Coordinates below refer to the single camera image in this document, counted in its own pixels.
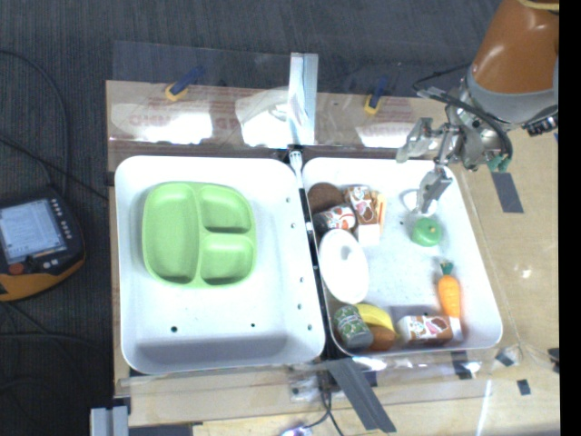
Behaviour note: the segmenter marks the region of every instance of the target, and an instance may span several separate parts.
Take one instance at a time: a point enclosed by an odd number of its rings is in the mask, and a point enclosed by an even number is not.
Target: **red button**
[[[12,263],[9,267],[8,267],[8,272],[10,274],[12,274],[13,276],[16,276],[18,274],[22,274],[25,272],[25,266],[22,265],[21,263]]]

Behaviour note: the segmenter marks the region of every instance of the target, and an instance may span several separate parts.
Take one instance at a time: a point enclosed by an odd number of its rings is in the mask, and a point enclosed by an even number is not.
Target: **green lid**
[[[420,218],[417,220],[411,234],[411,240],[424,247],[436,245],[441,238],[442,227],[432,218]]]
[[[162,183],[143,208],[143,261],[153,278],[191,287],[240,282],[256,263],[256,224],[231,187]]]

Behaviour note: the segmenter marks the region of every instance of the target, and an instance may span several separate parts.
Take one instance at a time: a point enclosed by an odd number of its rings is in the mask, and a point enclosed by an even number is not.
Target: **orange toy carrot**
[[[438,297],[444,313],[448,316],[460,317],[460,283],[451,273],[454,265],[450,262],[441,263],[442,277],[438,280]]]

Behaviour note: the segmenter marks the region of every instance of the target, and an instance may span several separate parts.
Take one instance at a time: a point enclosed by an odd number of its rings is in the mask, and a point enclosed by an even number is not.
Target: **yellow banana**
[[[366,324],[375,324],[395,331],[391,317],[385,310],[368,303],[357,303],[355,306],[357,307],[357,310],[359,310],[361,319]]]

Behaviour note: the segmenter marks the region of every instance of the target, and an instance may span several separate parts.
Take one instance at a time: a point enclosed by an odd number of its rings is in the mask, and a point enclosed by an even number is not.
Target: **display screen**
[[[66,249],[46,199],[0,208],[0,241],[8,264]]]

